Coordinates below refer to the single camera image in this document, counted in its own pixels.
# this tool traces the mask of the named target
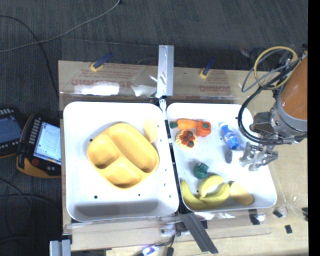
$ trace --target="banana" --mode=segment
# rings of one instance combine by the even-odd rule
[[[236,202],[244,206],[251,205],[255,200],[250,193],[236,182],[233,182],[230,186],[230,196]]]
[[[208,191],[215,185],[220,185],[225,180],[219,175],[212,175],[203,180],[199,187],[199,193],[201,197],[205,197]]]
[[[218,193],[206,197],[200,196],[199,199],[210,206],[216,206],[227,200],[229,194],[230,186],[228,183],[225,183]]]
[[[200,201],[192,194],[189,185],[185,180],[182,180],[180,184],[183,200],[188,207],[192,210],[203,210],[208,208],[207,204]]]

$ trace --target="white tray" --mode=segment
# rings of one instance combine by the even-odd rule
[[[153,143],[159,166],[136,186],[112,187],[87,158],[90,139],[109,126],[125,122],[144,134],[146,119],[158,124]],[[149,103],[72,102],[63,111],[66,208],[80,222],[173,214],[179,206],[169,142],[161,110]]]
[[[178,177],[180,180],[187,181],[193,194],[199,194],[198,188],[203,181],[195,177],[193,169],[196,165],[204,163],[209,166],[209,173],[222,176],[225,182],[238,182],[254,197],[254,202],[248,206],[243,206],[229,197],[227,201],[210,212],[269,208],[277,201],[277,192],[267,166],[261,166],[257,171],[249,171],[248,166],[241,167],[239,161],[233,159],[230,164],[225,161],[224,153],[228,146],[223,139],[219,123],[226,122],[229,128],[235,131],[242,149],[249,141],[238,128],[236,118],[240,107],[237,104],[172,103],[167,108],[169,122],[185,118],[211,123],[211,133],[207,137],[198,137],[197,145],[190,150],[183,150],[175,143],[176,134],[180,130],[178,128],[170,129]],[[243,113],[242,120],[245,127],[249,127],[253,123],[252,116],[247,109]],[[242,152],[239,151],[237,157],[242,155]]]

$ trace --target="beige plastic piece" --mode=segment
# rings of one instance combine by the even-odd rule
[[[116,123],[87,148],[94,168],[112,186],[131,188],[148,177],[159,165],[159,154],[152,144],[128,123]]]
[[[232,182],[230,185],[230,196],[236,202],[244,206],[251,205],[255,200],[250,193],[236,182]]]
[[[144,136],[150,142],[153,143],[158,137],[158,124],[153,119],[147,119],[144,122]]]

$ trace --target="plastic water bottle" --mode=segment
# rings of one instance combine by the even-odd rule
[[[230,149],[236,149],[239,146],[239,141],[235,132],[230,130],[225,122],[221,123],[220,127],[223,130],[223,138]]]

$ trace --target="cable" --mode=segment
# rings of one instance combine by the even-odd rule
[[[9,197],[9,198],[30,198],[30,199],[37,199],[37,200],[40,200],[42,202],[45,202],[47,203],[48,205],[52,206],[53,208],[55,208],[59,213],[61,213],[61,210],[52,202],[50,202],[49,200],[47,199],[44,199],[40,196],[36,196],[36,195],[31,195],[31,194],[9,194],[9,195],[0,195],[0,198],[6,198],[6,197]]]
[[[35,45],[35,44],[47,43],[47,42],[53,41],[53,40],[55,40],[55,39],[61,38],[61,37],[65,36],[65,35],[69,34],[70,32],[74,31],[75,29],[77,29],[77,28],[79,28],[79,27],[81,27],[81,26],[83,26],[83,25],[85,25],[85,24],[88,24],[88,23],[90,23],[90,22],[93,22],[93,21],[101,18],[102,16],[106,15],[107,13],[111,12],[114,8],[116,8],[116,6],[120,3],[120,1],[121,1],[121,0],[118,0],[118,1],[116,2],[116,4],[115,4],[112,8],[110,8],[110,9],[107,10],[107,11],[105,11],[104,13],[98,15],[97,17],[94,17],[94,18],[92,18],[92,19],[89,19],[89,20],[87,20],[87,21],[85,21],[85,22],[80,23],[79,25],[77,25],[77,26],[75,26],[74,28],[68,30],[67,32],[64,32],[64,33],[62,33],[62,34],[60,34],[60,35],[57,35],[57,36],[55,36],[55,37],[52,37],[52,38],[50,38],[50,39],[41,40],[41,41],[39,41],[39,42],[31,42],[31,43],[23,44],[23,45],[20,45],[20,46],[11,48],[11,49],[0,50],[0,53],[7,53],[7,52],[14,51],[14,50],[17,50],[17,49],[20,49],[20,48],[23,48],[23,47],[32,46],[32,45]]]
[[[162,247],[162,246],[168,246],[168,245],[171,245],[174,243],[174,240],[175,240],[175,234],[170,237],[170,239],[167,241],[167,242],[164,242],[164,243],[160,243],[160,244],[155,244],[155,246],[159,246],[159,247]]]
[[[292,61],[295,61],[295,60],[298,58],[297,53],[296,53],[293,49],[291,49],[291,48],[289,48],[289,47],[285,47],[285,46],[274,46],[274,47],[270,47],[270,48],[264,50],[262,53],[260,53],[260,55],[258,56],[258,58],[256,58],[255,63],[254,63],[254,66],[253,66],[253,72],[254,72],[254,76],[255,76],[255,79],[256,79],[256,80],[259,80],[258,74],[257,74],[257,67],[258,67],[258,64],[259,64],[259,62],[260,62],[260,59],[261,59],[265,54],[267,54],[267,53],[269,53],[269,52],[271,52],[271,51],[273,51],[273,50],[287,50],[287,51],[291,52],[291,53],[293,54],[293,56],[292,56]],[[272,89],[284,85],[284,84],[288,81],[289,77],[290,77],[290,76],[288,75],[284,81],[282,81],[282,82],[281,82],[280,84],[278,84],[277,86],[274,86]]]
[[[245,137],[247,137],[248,139],[252,140],[253,142],[256,142],[258,144],[265,144],[265,145],[283,145],[283,144],[288,144],[288,141],[285,141],[283,139],[263,139],[260,137],[256,137],[253,136],[252,134],[250,134],[244,127],[244,124],[242,122],[242,116],[243,116],[243,112],[245,110],[245,108],[248,106],[248,104],[262,91],[264,90],[266,87],[268,87],[269,85],[271,85],[272,83],[274,83],[275,80],[278,80],[279,78],[283,77],[283,75],[286,75],[287,73],[289,73],[290,71],[292,71],[297,64],[301,61],[303,57],[299,57],[297,58],[295,61],[287,64],[286,66],[288,67],[285,71],[283,71],[282,73],[280,73],[279,75],[277,75],[275,78],[273,78],[271,81],[269,81],[268,83],[264,84],[263,86],[260,86],[250,97],[248,97],[244,103],[242,104],[239,113],[238,113],[238,117],[237,117],[237,122],[238,122],[238,126],[240,128],[240,130],[242,131],[243,135]],[[308,136],[308,133],[304,134],[304,135],[300,135],[297,136],[295,139],[296,140],[303,140],[304,138],[306,138]]]
[[[12,16],[8,16],[8,15],[0,15],[0,18],[7,18],[7,19],[12,19],[14,21],[17,21],[19,22],[20,24],[22,24],[23,26],[26,27],[26,29],[31,33],[31,35],[33,36],[33,38],[36,40],[36,42],[34,44],[38,44],[42,50],[42,53],[44,55],[44,59],[45,59],[45,63],[46,63],[46,67],[47,67],[47,70],[48,70],[48,73],[49,73],[49,76],[50,76],[50,79],[51,79],[51,84],[52,84],[52,87],[54,89],[54,92],[57,96],[57,99],[59,99],[59,92],[58,92],[58,89],[55,85],[55,80],[54,80],[54,76],[52,74],[52,70],[50,68],[50,64],[49,64],[49,59],[48,59],[48,56],[46,54],[46,51],[45,49],[43,48],[43,46],[41,45],[41,42],[39,41],[39,39],[37,38],[37,36],[35,35],[35,33],[33,33],[33,31],[23,22],[21,21],[20,19],[18,18],[15,18],[15,17],[12,17]]]
[[[172,237],[172,241],[171,241],[171,244],[170,244],[170,246],[167,248],[167,250],[166,250],[166,256],[173,256],[173,254],[174,254],[174,249],[172,248],[172,245],[173,245],[173,243],[174,243],[174,241],[175,241],[175,234],[173,235],[173,237]]]
[[[260,61],[258,62],[258,64],[260,64],[262,61],[264,61],[266,58],[268,58],[268,57],[271,56],[272,54],[274,54],[274,53],[276,53],[276,52],[279,52],[279,51],[281,51],[281,50],[280,50],[280,49],[278,49],[278,50],[276,49],[276,50],[273,50],[273,51],[269,52],[268,54],[266,54],[265,56],[263,56],[263,58],[260,59]],[[247,89],[245,89],[245,85],[246,85],[246,83],[247,83],[247,80],[248,80],[250,74],[254,71],[254,69],[255,69],[255,68],[252,67],[252,68],[250,69],[250,71],[248,72],[248,74],[246,75],[245,79],[244,79],[244,82],[243,82],[242,87],[241,87],[241,91],[242,91],[243,93],[249,91],[249,90],[255,85],[255,83],[254,83],[254,84],[250,85]]]
[[[6,204],[7,204],[9,188],[15,190],[19,195],[22,194],[17,188],[15,188],[13,185],[11,185],[11,183],[15,180],[17,174],[18,174],[18,170],[15,171],[15,173],[12,175],[12,177],[11,177],[11,179],[10,179],[9,182],[0,179],[0,182],[2,182],[2,183],[4,183],[5,185],[7,185],[7,188],[6,188],[5,192],[4,192],[4,203],[3,203],[4,206],[6,206]],[[22,226],[20,232],[17,232],[18,234],[22,233],[22,231],[25,229],[25,227],[27,226],[27,224],[28,224],[28,222],[29,222],[30,215],[31,215],[32,201],[29,202],[27,199],[25,199],[25,202],[26,202],[27,205],[28,205],[29,212],[28,212],[28,216],[27,216],[27,218],[26,218],[26,221],[25,221],[24,225]],[[6,207],[4,208],[4,223],[5,223],[5,225],[6,225],[7,230],[9,231],[10,235],[13,236],[14,234],[11,232],[11,229],[10,229],[9,223],[8,223],[8,216],[7,216],[7,212],[6,212]]]
[[[29,239],[31,239],[31,238],[28,237],[28,236],[24,236],[24,235],[16,235],[16,236],[10,236],[10,237],[3,237],[3,238],[0,238],[0,244],[4,244],[4,243],[10,242],[10,241],[21,240],[21,239],[29,240]]]

